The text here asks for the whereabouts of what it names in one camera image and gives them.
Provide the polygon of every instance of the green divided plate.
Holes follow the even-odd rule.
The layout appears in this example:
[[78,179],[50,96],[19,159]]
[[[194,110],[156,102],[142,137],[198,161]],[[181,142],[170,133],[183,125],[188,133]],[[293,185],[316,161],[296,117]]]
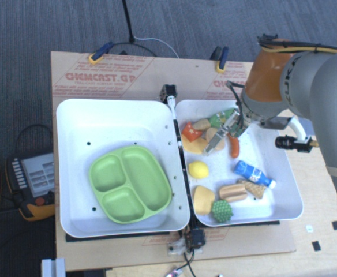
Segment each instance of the green divided plate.
[[172,197],[161,165],[148,149],[138,145],[96,159],[89,179],[106,215],[120,224],[138,222],[162,211]]

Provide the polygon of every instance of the yellow lemon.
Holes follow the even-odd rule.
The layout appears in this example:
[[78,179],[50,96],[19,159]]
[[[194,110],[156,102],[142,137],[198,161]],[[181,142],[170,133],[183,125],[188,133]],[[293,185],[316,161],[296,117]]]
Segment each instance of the yellow lemon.
[[202,178],[208,177],[209,175],[209,168],[207,164],[205,164],[202,161],[191,162],[189,164],[188,170],[189,170],[189,174],[193,178],[197,178],[197,179],[202,179]]

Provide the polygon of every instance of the black cable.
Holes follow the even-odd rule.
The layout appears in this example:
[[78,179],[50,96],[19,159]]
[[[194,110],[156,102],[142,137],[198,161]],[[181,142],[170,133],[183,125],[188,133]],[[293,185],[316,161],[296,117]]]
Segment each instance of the black cable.
[[8,197],[6,197],[6,196],[4,196],[4,195],[1,195],[1,198],[6,199],[6,200],[11,201],[12,203],[14,203],[14,202],[13,202],[13,199],[8,198]]
[[271,48],[270,46],[281,46],[284,48],[287,47],[313,47],[313,48],[328,48],[332,50],[337,50],[335,46],[323,45],[320,43],[309,43],[309,42],[300,42],[300,41],[275,41],[278,36],[270,36],[270,35],[263,35],[262,37],[258,37],[258,43],[260,46],[265,48]]
[[114,43],[113,46],[116,46],[116,45],[132,45],[132,46],[137,46],[137,47],[140,47],[140,48],[143,48],[145,50],[147,50],[148,52],[150,52],[154,57],[157,57],[157,55],[150,49],[142,46],[142,45],[139,45],[139,44],[136,44],[136,43],[131,43],[131,42],[120,42],[120,43]]
[[15,238],[17,238],[18,236],[21,236],[23,234],[26,234],[28,232],[37,232],[37,231],[44,231],[44,232],[47,232],[47,233],[50,233],[52,235],[54,235],[54,231],[53,230],[49,230],[49,229],[41,229],[41,228],[31,228],[31,229],[26,229],[24,231],[21,231],[11,237],[9,237],[7,240],[5,240],[1,245],[0,245],[0,250],[5,247],[8,243],[10,243],[12,240],[14,240]]
[[128,29],[129,29],[129,42],[133,43],[135,41],[135,38],[134,38],[134,35],[133,35],[133,31],[132,31],[132,25],[131,25],[131,22],[130,22],[128,5],[126,4],[126,0],[122,0],[122,5],[123,5],[123,10],[125,12],[126,22],[128,24]]
[[182,265],[181,267],[177,268],[176,270],[183,269],[186,266],[190,266],[190,263],[194,260],[194,249],[192,250],[192,256],[191,256],[190,260],[188,260],[188,258],[186,257],[185,252],[184,252],[184,258],[186,260],[186,263],[184,265]]
[[242,102],[241,102],[238,94],[235,92],[235,89],[233,87],[233,83],[231,81],[226,81],[226,87],[229,88],[232,91],[232,93],[234,94],[235,98],[237,99],[237,105],[238,105],[239,114],[240,114],[240,118],[238,120],[238,125],[240,126],[240,128],[243,128],[244,118],[243,118]]
[[0,214],[7,214],[8,212],[13,212],[13,211],[18,212],[18,208],[13,207],[13,208],[0,209]]
[[185,253],[185,252],[184,252],[184,258],[185,258],[185,260],[186,260],[186,262],[187,262],[187,264],[188,264],[188,267],[189,267],[189,269],[190,269],[190,271],[191,271],[193,277],[196,277],[195,274],[194,274],[194,272],[193,272],[192,266],[190,265],[190,263],[191,263],[191,262],[193,261],[193,259],[194,259],[194,250],[193,250],[193,259],[192,259],[190,262],[188,261],[188,258],[186,257],[186,253]]
[[40,127],[43,127],[43,128],[46,128],[50,134],[51,134],[51,137],[53,137],[53,131],[50,127],[48,127],[47,125],[44,125],[44,124],[41,124],[41,123],[36,123],[36,124],[31,124],[27,127],[25,127],[18,135],[17,135],[17,138],[16,138],[16,141],[14,142],[14,152],[16,153],[17,152],[17,143],[18,143],[18,140],[20,138],[20,136],[29,128],[31,127],[34,127],[34,126],[40,126]]
[[229,82],[231,83],[232,86],[234,87],[239,87],[239,88],[244,88],[245,85],[244,84],[239,84],[239,83],[236,83],[236,82],[232,82],[229,80]]

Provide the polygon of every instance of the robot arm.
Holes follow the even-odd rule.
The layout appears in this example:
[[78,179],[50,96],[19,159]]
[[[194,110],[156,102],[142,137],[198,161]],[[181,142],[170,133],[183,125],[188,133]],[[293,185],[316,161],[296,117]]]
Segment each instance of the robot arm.
[[[230,116],[222,132],[239,137],[251,123],[273,129],[289,125],[297,137],[280,137],[276,146],[309,152],[317,146],[316,141],[306,136],[298,120],[278,117],[289,109],[312,122],[337,191],[337,48],[288,42],[277,36],[263,36],[259,43],[263,49],[238,98],[239,110]],[[216,142],[215,136],[204,150],[205,155]]]

